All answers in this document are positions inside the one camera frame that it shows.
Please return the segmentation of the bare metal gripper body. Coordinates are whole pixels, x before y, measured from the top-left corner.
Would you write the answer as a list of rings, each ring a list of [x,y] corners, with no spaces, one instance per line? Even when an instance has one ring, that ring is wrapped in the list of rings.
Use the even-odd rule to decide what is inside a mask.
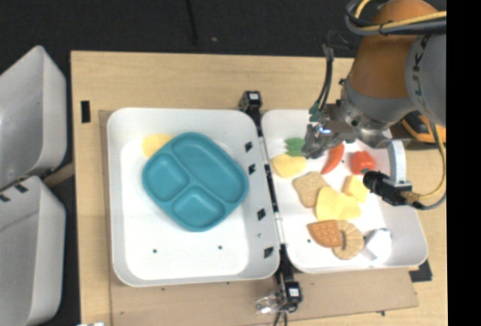
[[[384,148],[392,140],[390,124],[371,119],[348,101],[338,100],[334,104],[316,102],[308,113],[309,122],[302,147],[302,155],[306,158],[319,158],[329,149],[356,140],[373,149]]]

